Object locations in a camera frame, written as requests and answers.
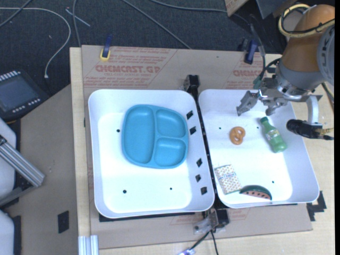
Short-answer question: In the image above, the brown cardboard board red print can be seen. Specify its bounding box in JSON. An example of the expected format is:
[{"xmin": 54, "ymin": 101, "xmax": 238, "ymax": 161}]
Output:
[{"xmin": 81, "ymin": 45, "xmax": 313, "ymax": 250}]

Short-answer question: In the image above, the green plastic bottle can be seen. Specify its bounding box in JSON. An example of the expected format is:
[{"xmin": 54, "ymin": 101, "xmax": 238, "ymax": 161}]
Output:
[{"xmin": 259, "ymin": 116, "xmax": 288, "ymax": 154}]

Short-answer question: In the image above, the white plastic tray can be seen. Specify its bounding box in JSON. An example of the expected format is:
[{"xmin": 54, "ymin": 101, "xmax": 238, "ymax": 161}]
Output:
[
  {"xmin": 88, "ymin": 89, "xmax": 216, "ymax": 219},
  {"xmin": 198, "ymin": 89, "xmax": 320, "ymax": 209}
]

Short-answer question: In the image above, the white patterned packet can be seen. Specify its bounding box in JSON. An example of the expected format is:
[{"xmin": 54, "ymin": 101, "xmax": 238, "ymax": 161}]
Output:
[{"xmin": 214, "ymin": 164, "xmax": 242, "ymax": 196}]

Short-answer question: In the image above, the thin black rod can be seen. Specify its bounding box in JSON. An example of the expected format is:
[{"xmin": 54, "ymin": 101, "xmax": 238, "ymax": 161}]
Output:
[{"xmin": 193, "ymin": 85, "xmax": 219, "ymax": 212}]

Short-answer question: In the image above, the green and red watermelon slice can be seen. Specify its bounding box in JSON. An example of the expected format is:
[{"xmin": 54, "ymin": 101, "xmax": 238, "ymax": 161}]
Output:
[{"xmin": 239, "ymin": 185, "xmax": 273, "ymax": 201}]

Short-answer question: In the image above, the black block with thin wires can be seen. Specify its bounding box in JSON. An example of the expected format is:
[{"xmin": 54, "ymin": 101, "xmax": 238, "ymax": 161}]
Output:
[
  {"xmin": 193, "ymin": 208, "xmax": 230, "ymax": 235},
  {"xmin": 183, "ymin": 74, "xmax": 200, "ymax": 92}
]

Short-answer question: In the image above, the orange pretzel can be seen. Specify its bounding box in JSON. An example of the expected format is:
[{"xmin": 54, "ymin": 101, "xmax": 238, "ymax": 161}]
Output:
[{"xmin": 229, "ymin": 126, "xmax": 245, "ymax": 146}]

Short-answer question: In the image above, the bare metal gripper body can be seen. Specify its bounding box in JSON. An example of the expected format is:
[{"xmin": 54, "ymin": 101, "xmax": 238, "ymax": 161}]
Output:
[{"xmin": 258, "ymin": 76, "xmax": 311, "ymax": 106}]

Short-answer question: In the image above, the black cylinder on white bracket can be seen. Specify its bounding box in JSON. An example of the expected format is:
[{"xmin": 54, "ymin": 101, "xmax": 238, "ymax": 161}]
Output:
[{"xmin": 286, "ymin": 95, "xmax": 324, "ymax": 139}]

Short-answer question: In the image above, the blue divided plate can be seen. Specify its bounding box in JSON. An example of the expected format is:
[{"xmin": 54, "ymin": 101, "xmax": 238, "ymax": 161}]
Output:
[{"xmin": 121, "ymin": 104, "xmax": 190, "ymax": 169}]

